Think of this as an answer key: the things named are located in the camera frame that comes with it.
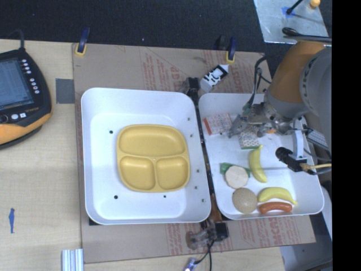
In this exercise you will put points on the black cylinder on white bracket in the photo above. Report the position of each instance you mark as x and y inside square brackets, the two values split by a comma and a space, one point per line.
[298, 145]

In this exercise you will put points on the brown cardboard board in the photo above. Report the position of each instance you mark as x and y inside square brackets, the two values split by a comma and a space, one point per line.
[118, 66]

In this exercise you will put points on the green leaf piece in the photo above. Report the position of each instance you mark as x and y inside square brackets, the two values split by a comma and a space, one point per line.
[224, 168]

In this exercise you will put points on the thin black rod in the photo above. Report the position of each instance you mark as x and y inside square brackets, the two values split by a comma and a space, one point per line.
[203, 145]

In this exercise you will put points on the orange and white packet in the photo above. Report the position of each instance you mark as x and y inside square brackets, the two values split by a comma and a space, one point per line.
[217, 124]

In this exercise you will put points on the white plastic tray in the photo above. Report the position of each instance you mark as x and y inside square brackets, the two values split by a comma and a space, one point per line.
[104, 162]
[282, 179]

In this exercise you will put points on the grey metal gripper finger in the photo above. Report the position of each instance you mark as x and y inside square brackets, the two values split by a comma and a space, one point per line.
[236, 126]
[260, 132]

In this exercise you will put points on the yellow divided plate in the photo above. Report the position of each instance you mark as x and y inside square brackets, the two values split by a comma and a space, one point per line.
[152, 157]

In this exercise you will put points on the orange sausage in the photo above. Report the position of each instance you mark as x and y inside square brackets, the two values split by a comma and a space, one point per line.
[275, 207]

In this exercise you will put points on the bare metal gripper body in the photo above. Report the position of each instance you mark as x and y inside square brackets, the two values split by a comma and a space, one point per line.
[263, 116]

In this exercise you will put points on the beige round slice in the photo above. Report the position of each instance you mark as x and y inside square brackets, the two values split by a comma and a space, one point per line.
[236, 177]

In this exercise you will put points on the white and black carton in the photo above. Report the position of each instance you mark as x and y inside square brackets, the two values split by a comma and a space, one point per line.
[213, 78]

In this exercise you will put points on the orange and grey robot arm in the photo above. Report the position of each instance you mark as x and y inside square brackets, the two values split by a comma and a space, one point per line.
[287, 75]

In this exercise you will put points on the yellow banana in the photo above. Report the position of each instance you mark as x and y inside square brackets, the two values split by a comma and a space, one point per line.
[275, 194]
[257, 165]

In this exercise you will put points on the beige round bread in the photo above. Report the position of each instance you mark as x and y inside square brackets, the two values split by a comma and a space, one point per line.
[244, 200]

